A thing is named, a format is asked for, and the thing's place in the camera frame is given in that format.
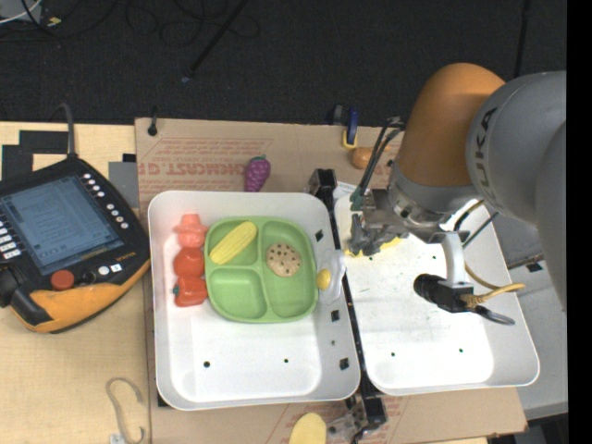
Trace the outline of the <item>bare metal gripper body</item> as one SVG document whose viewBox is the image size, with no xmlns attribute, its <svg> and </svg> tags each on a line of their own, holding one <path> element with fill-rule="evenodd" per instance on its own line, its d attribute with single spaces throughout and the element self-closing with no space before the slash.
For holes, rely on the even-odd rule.
<svg viewBox="0 0 592 444">
<path fill-rule="evenodd" d="M 458 210 L 458 187 L 372 189 L 362 202 L 365 225 L 383 238 L 411 234 L 424 243 L 442 243 L 448 232 L 440 225 Z"/>
</svg>

